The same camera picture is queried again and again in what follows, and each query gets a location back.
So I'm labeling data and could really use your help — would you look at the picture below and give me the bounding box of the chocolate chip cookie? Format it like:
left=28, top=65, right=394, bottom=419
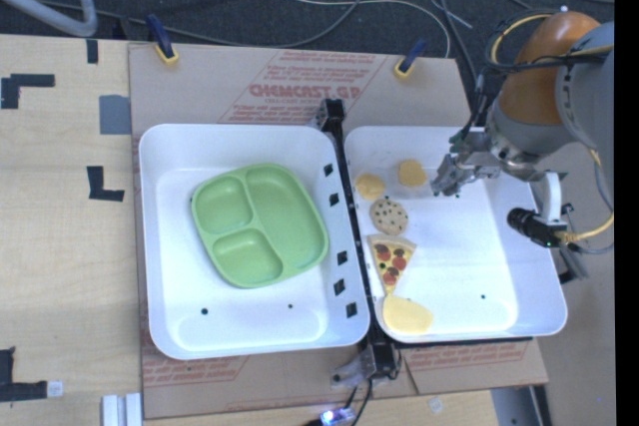
left=368, top=198, right=409, bottom=236

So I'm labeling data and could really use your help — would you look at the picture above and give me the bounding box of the pale yellow toy slice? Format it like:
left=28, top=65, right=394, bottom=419
left=381, top=294, right=434, bottom=335

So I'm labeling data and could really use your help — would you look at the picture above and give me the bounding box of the round yellow biscuit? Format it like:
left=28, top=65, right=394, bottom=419
left=353, top=173, right=386, bottom=202
left=397, top=159, right=428, bottom=189

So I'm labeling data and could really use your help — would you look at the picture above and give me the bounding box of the toy pizza slice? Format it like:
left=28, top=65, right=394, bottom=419
left=366, top=233, right=417, bottom=299

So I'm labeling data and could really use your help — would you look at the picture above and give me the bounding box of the black block with thin wires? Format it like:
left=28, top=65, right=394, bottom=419
left=366, top=341, right=401, bottom=378
left=318, top=98, right=347, bottom=134

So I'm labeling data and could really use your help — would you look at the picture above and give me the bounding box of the thin black rod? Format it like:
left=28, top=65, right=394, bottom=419
left=330, top=127, right=386, bottom=349

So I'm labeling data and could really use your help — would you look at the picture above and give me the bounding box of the green divided plate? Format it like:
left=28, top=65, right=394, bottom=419
left=190, top=163, right=330, bottom=289

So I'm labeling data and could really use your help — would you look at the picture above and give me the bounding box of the white plastic tray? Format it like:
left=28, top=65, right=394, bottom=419
left=342, top=125, right=569, bottom=344
left=138, top=123, right=371, bottom=361

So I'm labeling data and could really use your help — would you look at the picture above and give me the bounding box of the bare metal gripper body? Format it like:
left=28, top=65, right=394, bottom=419
left=452, top=131, right=547, bottom=185

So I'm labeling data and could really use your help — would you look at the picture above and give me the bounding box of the black cylinder on white bracket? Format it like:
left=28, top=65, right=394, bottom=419
left=506, top=171, right=576, bottom=248

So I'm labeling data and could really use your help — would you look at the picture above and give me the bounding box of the brown cardboard board red print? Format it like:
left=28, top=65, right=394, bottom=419
left=127, top=42, right=550, bottom=420

